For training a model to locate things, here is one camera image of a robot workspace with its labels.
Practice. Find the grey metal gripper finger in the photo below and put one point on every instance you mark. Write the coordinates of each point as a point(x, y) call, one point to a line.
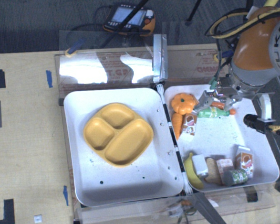
point(204, 100)
point(229, 104)

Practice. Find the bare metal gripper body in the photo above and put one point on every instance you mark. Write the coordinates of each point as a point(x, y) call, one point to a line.
point(226, 86)

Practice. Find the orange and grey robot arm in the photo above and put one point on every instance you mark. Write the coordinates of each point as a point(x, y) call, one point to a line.
point(253, 51)

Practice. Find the small orange sausage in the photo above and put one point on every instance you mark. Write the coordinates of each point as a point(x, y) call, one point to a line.
point(218, 104)

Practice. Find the green bottle with orange cap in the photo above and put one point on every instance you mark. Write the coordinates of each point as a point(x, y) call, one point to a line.
point(210, 113)

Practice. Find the orange pumpkin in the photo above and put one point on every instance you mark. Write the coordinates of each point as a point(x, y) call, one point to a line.
point(182, 103)

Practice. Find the white and brown carton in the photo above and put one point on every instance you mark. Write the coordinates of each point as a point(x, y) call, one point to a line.
point(189, 127)

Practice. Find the white plastic tray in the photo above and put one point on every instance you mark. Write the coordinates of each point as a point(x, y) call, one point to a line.
point(223, 136)
point(92, 184)

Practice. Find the orange carrot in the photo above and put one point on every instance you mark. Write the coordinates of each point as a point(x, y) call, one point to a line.
point(177, 125)

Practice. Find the brown cardboard board red print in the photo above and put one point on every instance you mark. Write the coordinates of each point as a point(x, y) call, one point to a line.
point(186, 62)

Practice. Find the thin black and white rod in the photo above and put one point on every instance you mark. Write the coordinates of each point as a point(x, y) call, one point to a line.
point(170, 126)

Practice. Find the orange and white carton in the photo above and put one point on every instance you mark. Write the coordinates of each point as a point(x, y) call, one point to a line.
point(245, 160)

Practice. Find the pink carton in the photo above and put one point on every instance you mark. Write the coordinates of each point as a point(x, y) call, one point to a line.
point(226, 164)

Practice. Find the white and grey carton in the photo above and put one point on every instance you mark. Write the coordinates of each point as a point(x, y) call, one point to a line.
point(199, 164)

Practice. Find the tan bread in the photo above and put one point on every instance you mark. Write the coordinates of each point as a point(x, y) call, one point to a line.
point(213, 173)

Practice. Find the green and grey can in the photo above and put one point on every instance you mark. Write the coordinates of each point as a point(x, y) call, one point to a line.
point(235, 177)

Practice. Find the yellow banana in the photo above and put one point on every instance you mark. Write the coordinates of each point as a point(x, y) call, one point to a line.
point(193, 177)

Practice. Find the yellow divided plate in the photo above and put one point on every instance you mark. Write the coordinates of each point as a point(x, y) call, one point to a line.
point(123, 143)

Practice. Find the black cylinder on white bracket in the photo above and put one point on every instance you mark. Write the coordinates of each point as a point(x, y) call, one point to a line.
point(256, 122)

